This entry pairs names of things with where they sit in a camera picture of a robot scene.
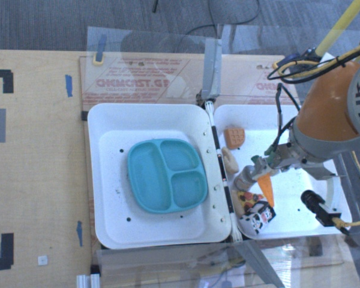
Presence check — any black cylinder on white bracket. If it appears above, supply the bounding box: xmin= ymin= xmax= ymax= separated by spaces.
xmin=300 ymin=172 xmax=343 ymax=228

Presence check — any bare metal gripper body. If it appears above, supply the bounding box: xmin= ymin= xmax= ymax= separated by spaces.
xmin=268 ymin=142 xmax=307 ymax=172

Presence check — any orange carrot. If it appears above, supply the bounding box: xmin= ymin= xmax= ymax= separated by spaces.
xmin=257 ymin=172 xmax=275 ymax=208

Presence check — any blue divided plate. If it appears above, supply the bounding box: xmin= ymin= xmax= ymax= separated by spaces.
xmin=127 ymin=138 xmax=209 ymax=215

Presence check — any beige toy bread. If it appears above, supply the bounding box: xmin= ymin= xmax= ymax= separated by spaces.
xmin=221 ymin=146 xmax=240 ymax=175

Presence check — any brown cardboard board red print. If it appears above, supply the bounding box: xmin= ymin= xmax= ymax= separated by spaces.
xmin=79 ymin=53 xmax=353 ymax=270

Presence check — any white plastic tray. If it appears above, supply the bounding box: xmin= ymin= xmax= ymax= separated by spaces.
xmin=87 ymin=102 xmax=233 ymax=250
xmin=212 ymin=104 xmax=353 ymax=241

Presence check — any orange waffle biscuit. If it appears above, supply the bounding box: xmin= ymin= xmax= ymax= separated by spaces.
xmin=223 ymin=126 xmax=247 ymax=150

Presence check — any black and white cow carton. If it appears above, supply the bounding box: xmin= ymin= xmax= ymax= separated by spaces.
xmin=239 ymin=200 xmax=277 ymax=236

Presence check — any toy pizza slice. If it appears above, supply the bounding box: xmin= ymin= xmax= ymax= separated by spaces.
xmin=231 ymin=189 xmax=265 ymax=217

